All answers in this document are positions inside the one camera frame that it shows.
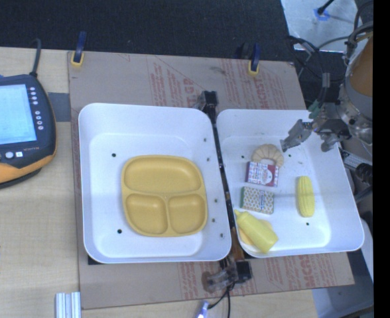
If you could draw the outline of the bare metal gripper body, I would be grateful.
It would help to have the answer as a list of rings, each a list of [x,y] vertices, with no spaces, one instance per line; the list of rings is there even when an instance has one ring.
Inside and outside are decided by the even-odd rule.
[[[322,133],[335,133],[343,140],[355,138],[363,144],[373,144],[373,103],[339,101],[316,105],[314,132],[319,137]]]

